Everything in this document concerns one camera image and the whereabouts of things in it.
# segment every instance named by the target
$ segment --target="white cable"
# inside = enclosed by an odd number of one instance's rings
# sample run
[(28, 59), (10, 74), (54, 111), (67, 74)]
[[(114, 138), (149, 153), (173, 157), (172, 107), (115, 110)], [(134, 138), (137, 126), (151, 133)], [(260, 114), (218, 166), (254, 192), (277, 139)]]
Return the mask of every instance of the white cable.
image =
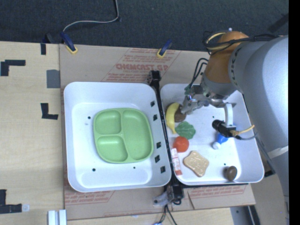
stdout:
[(118, 20), (118, 18), (119, 18), (119, 6), (118, 6), (118, 1), (115, 0), (115, 3), (116, 3), (116, 10), (117, 10), (117, 16), (116, 16), (116, 18), (114, 18), (114, 19), (112, 19), (112, 20), (110, 20), (110, 21), (104, 21), (104, 22), (100, 22), (100, 21), (89, 21), (89, 20), (87, 20), (87, 21), (76, 21), (76, 22), (73, 22), (73, 23), (69, 24), (68, 26), (66, 26), (66, 27), (64, 28), (63, 32), (65, 32), (69, 27), (71, 27), (71, 26), (73, 26), (74, 24), (77, 24), (77, 23), (112, 23), (112, 22)]

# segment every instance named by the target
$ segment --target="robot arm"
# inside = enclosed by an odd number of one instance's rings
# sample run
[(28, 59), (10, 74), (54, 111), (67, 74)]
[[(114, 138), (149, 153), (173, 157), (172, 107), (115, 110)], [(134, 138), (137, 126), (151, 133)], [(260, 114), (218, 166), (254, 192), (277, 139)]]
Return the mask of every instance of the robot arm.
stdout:
[(186, 88), (181, 112), (221, 106), (235, 90), (244, 95), (261, 149), (278, 174), (289, 224), (288, 36), (257, 41), (234, 31), (224, 33), (218, 43), (200, 85)]

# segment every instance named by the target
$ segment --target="black tape mark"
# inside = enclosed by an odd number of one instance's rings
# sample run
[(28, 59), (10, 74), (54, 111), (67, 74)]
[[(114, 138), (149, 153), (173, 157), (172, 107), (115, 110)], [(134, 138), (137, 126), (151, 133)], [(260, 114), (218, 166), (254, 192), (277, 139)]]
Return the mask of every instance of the black tape mark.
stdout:
[(55, 43), (53, 37), (51, 36), (50, 33), (46, 33), (45, 36), (42, 39), (43, 43)]
[(26, 60), (5, 60), (5, 63), (9, 66), (25, 66)]
[(41, 43), (41, 55), (46, 55), (46, 44)]
[(289, 14), (286, 14), (282, 18), (280, 18), (277, 22), (275, 22), (273, 25), (271, 25), (268, 28), (268, 30), (272, 33), (276, 32), (279, 28), (281, 28), (288, 21), (289, 21)]
[(60, 71), (47, 70), (47, 88), (60, 88)]
[(0, 214), (22, 212), (22, 204), (11, 205), (5, 202), (6, 190), (0, 190)]
[(25, 66), (26, 60), (5, 60), (0, 63), (0, 76), (8, 76), (9, 66)]
[(0, 190), (0, 206), (5, 205), (5, 198), (6, 198), (6, 190)]
[(42, 108), (42, 118), (44, 119), (58, 119), (58, 114), (49, 114), (49, 104), (48, 103), (41, 103)]
[(1, 62), (0, 66), (0, 76), (8, 76), (9, 65), (7, 65), (5, 62)]

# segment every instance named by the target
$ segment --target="drain hole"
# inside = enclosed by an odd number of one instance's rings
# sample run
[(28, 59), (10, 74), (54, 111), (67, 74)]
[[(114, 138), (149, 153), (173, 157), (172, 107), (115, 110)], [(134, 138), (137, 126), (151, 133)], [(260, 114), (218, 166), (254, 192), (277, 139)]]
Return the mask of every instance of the drain hole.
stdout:
[(155, 163), (157, 163), (160, 160), (159, 155), (157, 155), (154, 159), (155, 159)]

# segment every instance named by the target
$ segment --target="red toy tomato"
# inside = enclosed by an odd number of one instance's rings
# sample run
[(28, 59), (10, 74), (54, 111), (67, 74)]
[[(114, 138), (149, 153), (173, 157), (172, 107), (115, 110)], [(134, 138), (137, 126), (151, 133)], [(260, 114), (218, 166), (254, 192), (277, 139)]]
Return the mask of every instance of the red toy tomato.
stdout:
[(176, 148), (177, 152), (185, 152), (186, 150), (188, 150), (188, 146), (188, 139), (182, 136), (176, 137), (173, 143), (173, 148)]

